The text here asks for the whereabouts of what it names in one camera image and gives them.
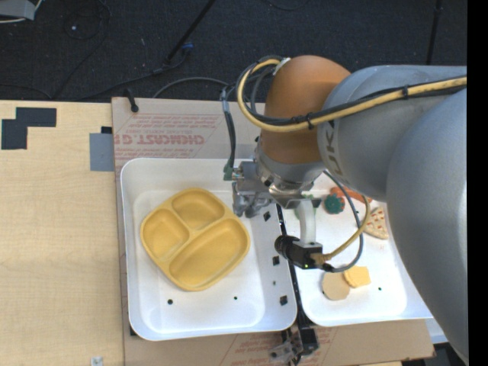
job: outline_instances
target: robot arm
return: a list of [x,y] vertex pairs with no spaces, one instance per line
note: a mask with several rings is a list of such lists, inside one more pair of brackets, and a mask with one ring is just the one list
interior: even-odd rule
[[[244,102],[251,74],[275,66],[264,115]],[[386,204],[403,264],[446,337],[469,364],[467,331],[466,66],[375,66],[348,72],[318,56],[269,58],[237,86],[244,115],[262,131],[255,158],[234,172],[234,211],[301,208],[300,238],[276,249],[319,267],[304,192],[326,169]]]

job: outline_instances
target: black pole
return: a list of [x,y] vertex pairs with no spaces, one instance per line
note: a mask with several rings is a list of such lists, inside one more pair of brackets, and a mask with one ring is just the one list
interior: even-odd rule
[[429,51],[427,52],[427,65],[431,64],[432,61],[432,54],[434,53],[434,42],[435,42],[435,35],[437,34],[437,26],[439,22],[439,17],[442,13],[442,0],[437,0],[435,2],[435,9],[434,9],[434,21],[432,22],[432,32],[430,33],[430,43],[429,43]]
[[216,0],[209,0],[207,5],[205,5],[204,9],[201,11],[201,13],[198,15],[198,17],[194,20],[194,22],[191,24],[191,26],[188,28],[186,31],[185,35],[180,39],[180,41],[176,44],[175,48],[171,51],[171,53],[166,57],[166,62],[170,63],[172,58],[175,56],[175,54],[180,50],[180,47],[185,43],[187,38],[190,36],[190,34],[193,32],[193,30],[198,26],[200,21],[204,18],[205,14],[208,12],[208,10],[214,5],[214,2]]

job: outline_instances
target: light wood surface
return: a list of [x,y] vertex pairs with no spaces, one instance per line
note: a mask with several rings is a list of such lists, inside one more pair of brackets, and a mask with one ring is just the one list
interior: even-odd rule
[[114,173],[89,155],[111,105],[0,101],[0,119],[18,105],[57,108],[57,124],[0,149],[0,363],[122,365]]

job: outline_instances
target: yellow divided plate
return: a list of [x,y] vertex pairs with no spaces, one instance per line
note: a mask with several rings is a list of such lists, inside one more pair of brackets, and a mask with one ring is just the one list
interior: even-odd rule
[[203,188],[187,188],[160,204],[141,224],[140,238],[165,275],[187,291],[218,282],[250,247],[241,220]]

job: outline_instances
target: yellow plate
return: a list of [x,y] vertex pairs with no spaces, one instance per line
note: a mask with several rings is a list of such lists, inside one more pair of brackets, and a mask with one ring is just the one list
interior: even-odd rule
[[140,238],[150,258],[180,288],[202,291],[246,256],[249,233],[218,197],[187,188],[144,219]]

